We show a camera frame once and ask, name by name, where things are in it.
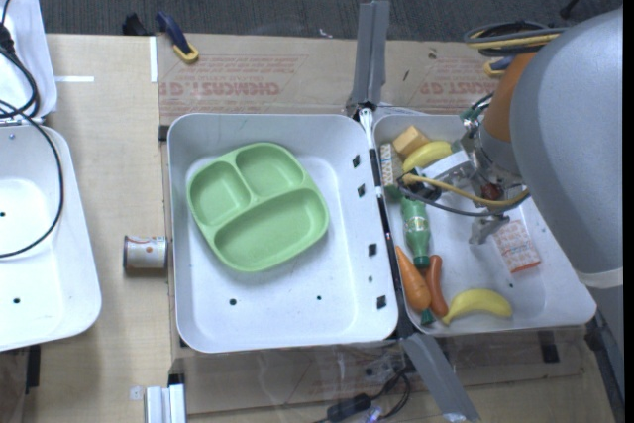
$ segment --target metal can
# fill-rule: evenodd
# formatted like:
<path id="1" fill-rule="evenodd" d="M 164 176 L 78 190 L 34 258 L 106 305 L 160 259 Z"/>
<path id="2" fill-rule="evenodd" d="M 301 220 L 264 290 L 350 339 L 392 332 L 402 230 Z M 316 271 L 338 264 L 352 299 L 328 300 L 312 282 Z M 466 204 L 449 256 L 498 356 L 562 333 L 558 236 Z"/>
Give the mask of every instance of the metal can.
<path id="1" fill-rule="evenodd" d="M 123 266 L 125 269 L 164 269 L 167 264 L 166 237 L 124 237 Z"/>

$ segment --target yellow banana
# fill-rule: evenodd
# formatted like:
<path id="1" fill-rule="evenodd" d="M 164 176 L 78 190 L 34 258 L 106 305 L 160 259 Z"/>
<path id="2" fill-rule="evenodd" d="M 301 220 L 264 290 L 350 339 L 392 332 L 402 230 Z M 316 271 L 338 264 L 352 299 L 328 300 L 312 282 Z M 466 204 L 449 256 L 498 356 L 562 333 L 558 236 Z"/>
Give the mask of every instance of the yellow banana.
<path id="1" fill-rule="evenodd" d="M 449 324 L 452 319 L 471 312 L 488 312 L 499 317 L 510 317 L 513 309 L 504 296 L 492 289 L 467 289 L 454 296 L 443 322 Z"/>
<path id="2" fill-rule="evenodd" d="M 403 163 L 403 172 L 407 173 L 414 167 L 425 167 L 451 154 L 452 146 L 445 141 L 426 143 L 407 156 Z"/>

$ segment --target wooden table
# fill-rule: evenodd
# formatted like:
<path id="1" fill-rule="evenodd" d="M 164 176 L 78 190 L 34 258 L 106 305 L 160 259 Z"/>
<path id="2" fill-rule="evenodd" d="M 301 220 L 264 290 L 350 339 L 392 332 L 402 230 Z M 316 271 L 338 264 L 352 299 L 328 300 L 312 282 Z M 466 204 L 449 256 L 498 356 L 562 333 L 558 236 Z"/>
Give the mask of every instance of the wooden table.
<path id="1" fill-rule="evenodd" d="M 171 365 L 166 273 L 129 276 L 122 267 L 125 235 L 165 233 L 150 41 L 69 35 L 48 35 L 48 41 L 55 76 L 94 77 L 60 81 L 57 111 L 47 124 L 70 145 L 103 306 L 85 333 L 42 344 L 40 386 L 26 397 L 24 421 L 140 423 L 140 393 L 165 386 Z M 580 374 L 468 388 L 483 421 L 613 421 L 594 354 L 583 343 L 580 348 Z M 446 421 L 427 392 L 417 393 L 400 416 L 415 421 L 421 414 L 431 414 L 426 422 Z M 309 422 L 324 416 L 323 406 L 309 406 L 191 420 Z"/>

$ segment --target bottle label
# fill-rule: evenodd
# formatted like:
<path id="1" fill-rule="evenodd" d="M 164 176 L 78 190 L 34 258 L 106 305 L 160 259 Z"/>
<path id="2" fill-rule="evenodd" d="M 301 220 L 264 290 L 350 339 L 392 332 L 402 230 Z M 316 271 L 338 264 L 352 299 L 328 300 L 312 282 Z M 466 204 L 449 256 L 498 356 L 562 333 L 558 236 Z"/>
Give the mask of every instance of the bottle label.
<path id="1" fill-rule="evenodd" d="M 416 231 L 429 231 L 429 221 L 425 217 L 414 216 L 405 221 L 405 234 Z"/>

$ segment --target orange carrot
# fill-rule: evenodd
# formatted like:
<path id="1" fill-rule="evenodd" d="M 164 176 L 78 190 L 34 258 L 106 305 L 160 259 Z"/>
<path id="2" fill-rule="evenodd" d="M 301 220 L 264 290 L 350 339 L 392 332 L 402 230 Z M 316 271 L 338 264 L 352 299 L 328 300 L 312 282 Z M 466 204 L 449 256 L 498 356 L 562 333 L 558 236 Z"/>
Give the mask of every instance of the orange carrot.
<path id="1" fill-rule="evenodd" d="M 434 254 L 429 257 L 429 267 L 425 271 L 425 281 L 432 293 L 430 308 L 436 317 L 445 317 L 449 312 L 449 307 L 440 286 L 440 268 L 442 265 L 443 259 Z"/>
<path id="2" fill-rule="evenodd" d="M 396 246 L 396 254 L 398 255 L 398 267 L 403 281 L 405 290 L 405 299 L 409 306 L 416 312 L 423 312 L 429 308 L 432 302 L 432 293 L 425 283 L 425 278 L 416 269 L 410 258 Z"/>

